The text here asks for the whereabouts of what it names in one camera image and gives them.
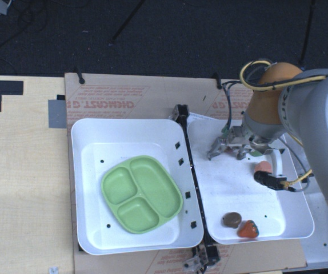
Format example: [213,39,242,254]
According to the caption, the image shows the white plastic tray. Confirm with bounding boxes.
[187,115,315,245]
[70,118,205,256]

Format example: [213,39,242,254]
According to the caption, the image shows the black cylinder on white bracket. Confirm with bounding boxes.
[253,148,288,191]

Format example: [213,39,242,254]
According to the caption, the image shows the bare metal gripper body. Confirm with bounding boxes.
[222,126,272,154]

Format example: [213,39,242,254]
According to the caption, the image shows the brown round toy food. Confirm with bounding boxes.
[221,211,243,229]

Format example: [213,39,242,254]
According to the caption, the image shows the green divided plate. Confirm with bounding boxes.
[100,155,185,236]

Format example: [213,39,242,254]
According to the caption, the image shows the brown cardboard board red print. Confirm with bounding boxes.
[63,72,308,274]

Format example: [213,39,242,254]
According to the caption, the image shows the black block with thin wires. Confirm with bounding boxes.
[203,243,221,268]

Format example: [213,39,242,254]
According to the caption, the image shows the red toy strawberry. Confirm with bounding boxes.
[236,220,260,239]

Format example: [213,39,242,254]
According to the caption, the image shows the pink round toy food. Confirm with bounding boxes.
[254,160,273,174]

